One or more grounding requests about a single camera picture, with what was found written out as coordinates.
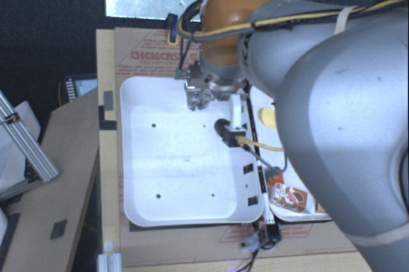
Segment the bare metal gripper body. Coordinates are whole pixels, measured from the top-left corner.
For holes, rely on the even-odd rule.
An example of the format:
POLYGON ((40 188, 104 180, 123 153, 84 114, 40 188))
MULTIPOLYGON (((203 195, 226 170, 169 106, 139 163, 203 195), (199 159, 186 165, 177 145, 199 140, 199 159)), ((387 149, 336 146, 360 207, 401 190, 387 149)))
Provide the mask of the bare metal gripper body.
POLYGON ((196 61, 187 69, 185 93, 212 95, 212 101, 226 102, 243 87, 245 77, 239 64, 217 65, 196 61))

